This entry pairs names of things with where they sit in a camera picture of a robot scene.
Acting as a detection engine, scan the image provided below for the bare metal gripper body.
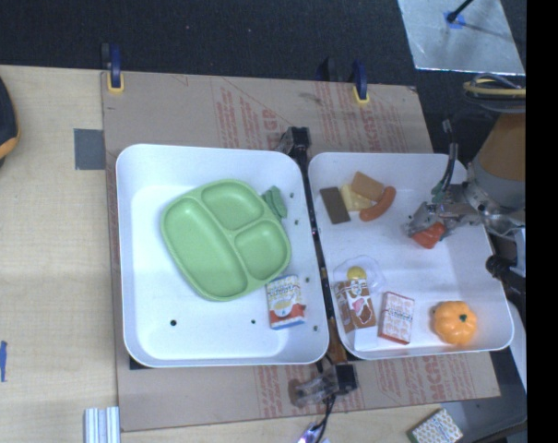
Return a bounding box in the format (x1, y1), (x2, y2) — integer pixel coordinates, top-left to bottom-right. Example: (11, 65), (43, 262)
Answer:
(437, 185), (488, 231)

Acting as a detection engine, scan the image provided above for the orange carrot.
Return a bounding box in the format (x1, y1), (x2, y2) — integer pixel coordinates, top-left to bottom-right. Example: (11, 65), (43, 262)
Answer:
(411, 221), (447, 250)

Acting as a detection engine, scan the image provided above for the orange sausage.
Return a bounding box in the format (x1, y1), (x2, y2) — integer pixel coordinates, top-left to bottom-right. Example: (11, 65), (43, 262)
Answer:
(358, 185), (398, 223)

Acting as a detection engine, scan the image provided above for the white plastic tray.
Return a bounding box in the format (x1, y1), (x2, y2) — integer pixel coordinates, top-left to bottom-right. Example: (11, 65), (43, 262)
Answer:
(307, 151), (516, 362)
(114, 143), (331, 369)

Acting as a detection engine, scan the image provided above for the brown bread slice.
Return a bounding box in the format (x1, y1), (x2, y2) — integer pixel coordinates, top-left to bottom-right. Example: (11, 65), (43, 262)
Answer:
(350, 170), (386, 203)

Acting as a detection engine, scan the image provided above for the yellow cheese wedge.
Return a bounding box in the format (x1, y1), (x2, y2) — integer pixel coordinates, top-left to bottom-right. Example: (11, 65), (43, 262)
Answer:
(340, 183), (374, 213)

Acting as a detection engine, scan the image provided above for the white fried egg yellow yolk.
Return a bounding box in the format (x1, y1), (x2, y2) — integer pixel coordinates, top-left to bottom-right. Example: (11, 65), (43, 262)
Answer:
(332, 255), (386, 295)

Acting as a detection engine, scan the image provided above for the brown chocolate bar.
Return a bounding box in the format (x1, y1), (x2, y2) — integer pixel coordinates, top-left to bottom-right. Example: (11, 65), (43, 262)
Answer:
(318, 186), (352, 226)

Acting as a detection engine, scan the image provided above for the orange pumpkin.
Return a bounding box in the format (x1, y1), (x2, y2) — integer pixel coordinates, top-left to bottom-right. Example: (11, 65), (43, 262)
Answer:
(428, 299), (479, 346)

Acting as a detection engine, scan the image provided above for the orange and white carton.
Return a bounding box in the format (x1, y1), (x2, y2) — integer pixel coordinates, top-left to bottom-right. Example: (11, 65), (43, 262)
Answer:
(376, 291), (417, 346)

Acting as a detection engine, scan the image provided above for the brown and white carton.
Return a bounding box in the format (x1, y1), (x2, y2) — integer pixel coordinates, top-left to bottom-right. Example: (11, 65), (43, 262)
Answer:
(334, 278), (381, 353)

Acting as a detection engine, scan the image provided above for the green pea pod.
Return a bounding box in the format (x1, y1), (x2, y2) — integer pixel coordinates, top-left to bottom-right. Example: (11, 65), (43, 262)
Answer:
(261, 185), (290, 222)

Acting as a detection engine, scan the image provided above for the yellow patterned green packet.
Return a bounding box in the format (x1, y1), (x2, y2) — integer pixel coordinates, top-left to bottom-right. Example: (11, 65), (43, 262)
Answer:
(406, 407), (465, 443)

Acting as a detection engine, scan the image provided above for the green divided plate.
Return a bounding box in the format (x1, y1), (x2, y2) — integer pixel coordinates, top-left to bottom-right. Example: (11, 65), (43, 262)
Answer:
(160, 178), (293, 303)

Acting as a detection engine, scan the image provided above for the brown cardboard board red print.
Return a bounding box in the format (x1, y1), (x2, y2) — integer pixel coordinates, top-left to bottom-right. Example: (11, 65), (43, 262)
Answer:
(100, 70), (502, 433)

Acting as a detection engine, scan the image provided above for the black block with thin wires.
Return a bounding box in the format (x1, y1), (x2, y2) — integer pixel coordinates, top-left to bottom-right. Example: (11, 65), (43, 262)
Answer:
(288, 362), (359, 408)
(276, 126), (313, 157)

